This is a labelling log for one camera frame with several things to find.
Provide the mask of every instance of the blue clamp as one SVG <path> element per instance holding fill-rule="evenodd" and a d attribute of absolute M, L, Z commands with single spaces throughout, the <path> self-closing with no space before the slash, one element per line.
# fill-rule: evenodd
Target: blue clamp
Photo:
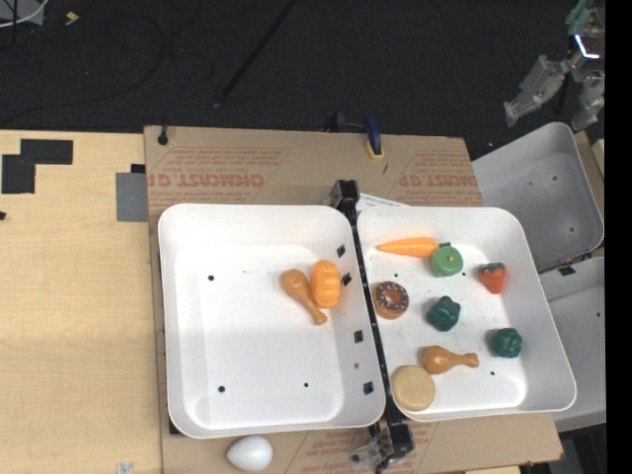
<path fill-rule="evenodd" d="M 384 158 L 384 149 L 382 148 L 382 139 L 379 134 L 377 123 L 370 115 L 364 115 L 362 122 L 364 123 L 363 130 L 368 135 L 368 142 L 366 142 L 368 154 L 371 157 L 371 160 L 381 160 Z"/>

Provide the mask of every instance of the orange carrot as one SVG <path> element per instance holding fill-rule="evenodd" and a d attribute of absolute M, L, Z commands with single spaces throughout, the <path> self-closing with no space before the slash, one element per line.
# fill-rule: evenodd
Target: orange carrot
<path fill-rule="evenodd" d="M 409 239 L 386 242 L 380 244 L 377 248 L 380 251 L 396 255 L 429 257 L 438 248 L 438 242 L 432 237 L 411 237 Z"/>

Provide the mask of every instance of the toy green pepper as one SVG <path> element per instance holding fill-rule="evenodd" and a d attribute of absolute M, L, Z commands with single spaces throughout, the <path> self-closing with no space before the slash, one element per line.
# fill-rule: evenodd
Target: toy green pepper
<path fill-rule="evenodd" d="M 463 269 L 463 257 L 449 242 L 444 242 L 433 251 L 431 267 L 439 277 L 454 276 Z"/>
<path fill-rule="evenodd" d="M 515 328 L 503 328 L 492 339 L 492 350 L 496 355 L 515 358 L 522 349 L 522 336 Z"/>
<path fill-rule="evenodd" d="M 437 330 L 447 332 L 458 322 L 460 312 L 460 304 L 445 295 L 428 312 L 426 319 Z"/>

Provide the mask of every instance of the drumstick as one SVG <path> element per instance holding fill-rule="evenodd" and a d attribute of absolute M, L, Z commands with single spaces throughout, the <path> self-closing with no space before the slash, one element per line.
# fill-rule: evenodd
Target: drumstick
<path fill-rule="evenodd" d="M 322 325 L 327 321 L 327 315 L 314 303 L 309 288 L 307 276 L 298 269 L 285 271 L 280 277 L 280 285 L 283 291 L 292 298 L 298 300 L 309 311 L 316 325 Z"/>

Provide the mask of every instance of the dark floor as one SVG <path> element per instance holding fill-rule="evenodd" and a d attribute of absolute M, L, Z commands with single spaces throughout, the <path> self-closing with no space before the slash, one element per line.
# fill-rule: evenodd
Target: dark floor
<path fill-rule="evenodd" d="M 50 0 L 41 25 L 0 28 L 0 127 L 318 130 L 343 112 L 382 133 L 462 136 L 475 159 L 579 108 L 574 81 L 513 127 L 503 107 L 538 55 L 567 56 L 577 0 L 299 0 L 215 110 L 289 1 Z"/>

